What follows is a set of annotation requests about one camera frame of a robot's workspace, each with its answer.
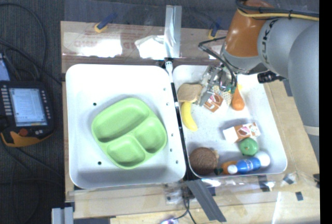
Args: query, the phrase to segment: banana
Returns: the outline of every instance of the banana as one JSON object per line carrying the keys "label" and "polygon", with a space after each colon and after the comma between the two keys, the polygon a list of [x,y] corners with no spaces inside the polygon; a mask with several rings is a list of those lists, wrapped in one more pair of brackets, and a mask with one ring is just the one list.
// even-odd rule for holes
{"label": "banana", "polygon": [[191,102],[184,102],[181,106],[182,122],[186,128],[197,131],[198,127],[191,116]]}

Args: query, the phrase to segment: white bottle cap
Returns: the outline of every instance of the white bottle cap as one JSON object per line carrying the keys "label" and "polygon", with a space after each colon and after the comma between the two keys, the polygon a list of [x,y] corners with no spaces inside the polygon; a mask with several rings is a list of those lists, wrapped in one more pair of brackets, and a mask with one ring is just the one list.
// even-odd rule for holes
{"label": "white bottle cap", "polygon": [[227,167],[227,170],[228,170],[228,173],[229,174],[235,174],[238,172],[238,168],[236,167],[236,165],[232,164],[232,165],[229,165]]}
{"label": "white bottle cap", "polygon": [[271,163],[270,156],[264,151],[259,151],[255,154],[255,157],[260,161],[260,167],[267,167]]}

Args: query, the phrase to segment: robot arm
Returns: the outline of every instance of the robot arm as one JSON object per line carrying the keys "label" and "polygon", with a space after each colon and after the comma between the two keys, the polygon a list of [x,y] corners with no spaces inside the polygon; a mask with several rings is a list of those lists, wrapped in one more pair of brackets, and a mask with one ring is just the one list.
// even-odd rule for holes
{"label": "robot arm", "polygon": [[220,56],[236,74],[271,71],[289,80],[319,164],[319,19],[281,15],[260,0],[243,5],[247,9],[235,13]]}

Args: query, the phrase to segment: green plate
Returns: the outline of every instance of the green plate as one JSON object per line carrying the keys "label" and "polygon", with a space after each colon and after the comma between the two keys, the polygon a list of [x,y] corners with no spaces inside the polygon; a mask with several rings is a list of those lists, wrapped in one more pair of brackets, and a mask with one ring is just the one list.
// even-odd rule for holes
{"label": "green plate", "polygon": [[167,143],[159,118],[143,101],[131,97],[100,112],[91,130],[104,153],[123,169],[141,165]]}

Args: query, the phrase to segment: yellow cable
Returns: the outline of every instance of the yellow cable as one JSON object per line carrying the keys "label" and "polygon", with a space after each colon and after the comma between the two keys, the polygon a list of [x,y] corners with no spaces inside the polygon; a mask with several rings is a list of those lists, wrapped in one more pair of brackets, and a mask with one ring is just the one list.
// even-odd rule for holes
{"label": "yellow cable", "polygon": [[299,15],[299,14],[287,14],[287,13],[262,13],[262,14],[247,14],[243,12],[243,10],[238,8],[238,12],[245,16],[245,17],[250,17],[250,18],[268,18],[268,17],[291,17],[291,18],[299,18],[299,19],[309,19],[309,20],[314,20],[314,21],[319,21],[319,18],[311,17],[311,16],[306,16],[306,15]]}

